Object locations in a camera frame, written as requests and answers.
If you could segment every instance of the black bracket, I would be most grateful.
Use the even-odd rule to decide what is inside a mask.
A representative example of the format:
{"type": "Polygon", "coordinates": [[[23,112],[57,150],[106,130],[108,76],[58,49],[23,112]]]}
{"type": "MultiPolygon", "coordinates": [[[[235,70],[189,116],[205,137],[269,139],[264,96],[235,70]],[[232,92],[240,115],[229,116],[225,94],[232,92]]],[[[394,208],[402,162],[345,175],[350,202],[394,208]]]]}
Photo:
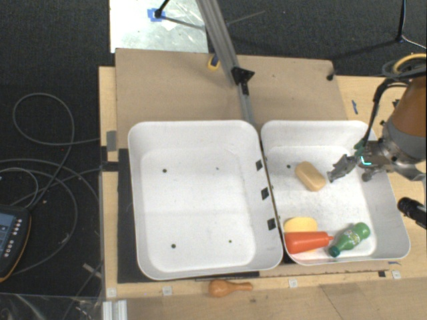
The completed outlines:
{"type": "Polygon", "coordinates": [[[241,67],[234,67],[232,69],[234,83],[242,85],[244,95],[249,95],[248,81],[255,75],[253,71],[242,69],[241,67]]]}

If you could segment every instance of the yellow sponge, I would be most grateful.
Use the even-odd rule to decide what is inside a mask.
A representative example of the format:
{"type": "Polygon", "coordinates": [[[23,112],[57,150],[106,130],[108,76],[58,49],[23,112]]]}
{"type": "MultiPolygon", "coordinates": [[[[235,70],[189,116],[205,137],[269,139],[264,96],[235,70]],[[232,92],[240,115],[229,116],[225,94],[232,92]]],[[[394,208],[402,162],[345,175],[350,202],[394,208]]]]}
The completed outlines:
{"type": "Polygon", "coordinates": [[[295,174],[310,191],[319,191],[326,185],[326,179],[309,162],[303,161],[295,168],[295,174]]]}

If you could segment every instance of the black carpet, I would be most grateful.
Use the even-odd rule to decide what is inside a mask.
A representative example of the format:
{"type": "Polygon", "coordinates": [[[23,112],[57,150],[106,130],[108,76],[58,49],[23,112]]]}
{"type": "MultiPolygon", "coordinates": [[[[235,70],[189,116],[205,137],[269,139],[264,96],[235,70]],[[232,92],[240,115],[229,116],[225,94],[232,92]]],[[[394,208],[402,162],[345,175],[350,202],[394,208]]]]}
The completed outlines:
{"type": "MultiPolygon", "coordinates": [[[[331,59],[340,75],[377,75],[385,62],[422,51],[408,43],[393,42],[401,0],[219,1],[227,21],[266,11],[230,25],[236,51],[241,54],[331,59]]],[[[423,45],[426,10],[426,0],[408,0],[404,34],[423,45]]],[[[108,0],[0,0],[0,161],[32,158],[60,163],[67,151],[67,146],[30,142],[14,128],[13,107],[30,93],[52,94],[68,105],[75,119],[76,141],[98,137],[100,65],[113,65],[108,0]]],[[[32,97],[20,104],[16,114],[30,136],[46,142],[69,142],[70,120],[54,100],[32,97]]],[[[99,143],[74,145],[65,165],[77,172],[99,168],[99,143]]],[[[7,167],[55,172],[45,163],[0,163],[0,170],[7,167]]],[[[59,177],[68,176],[62,172],[59,177]]],[[[33,189],[25,174],[2,173],[0,177],[2,204],[12,203],[33,189]]],[[[97,190],[98,173],[85,177],[97,190]]],[[[49,180],[37,178],[41,186],[49,180]]],[[[89,277],[83,264],[98,266],[98,203],[81,180],[70,180],[67,185],[79,213],[70,241],[46,263],[1,283],[0,292],[74,295],[89,277]]],[[[27,250],[16,270],[59,248],[73,222],[70,194],[60,186],[50,188],[33,212],[27,250]]],[[[82,295],[96,295],[99,286],[99,279],[92,279],[82,295]]]]}

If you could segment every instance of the bottle cap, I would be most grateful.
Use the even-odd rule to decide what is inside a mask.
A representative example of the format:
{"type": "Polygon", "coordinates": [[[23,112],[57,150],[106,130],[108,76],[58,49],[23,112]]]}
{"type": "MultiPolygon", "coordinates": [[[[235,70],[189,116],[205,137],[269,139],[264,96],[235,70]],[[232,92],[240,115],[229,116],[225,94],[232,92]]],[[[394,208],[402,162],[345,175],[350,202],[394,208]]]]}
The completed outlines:
{"type": "Polygon", "coordinates": [[[332,257],[337,257],[341,253],[341,251],[335,245],[330,247],[328,251],[332,257]]]}

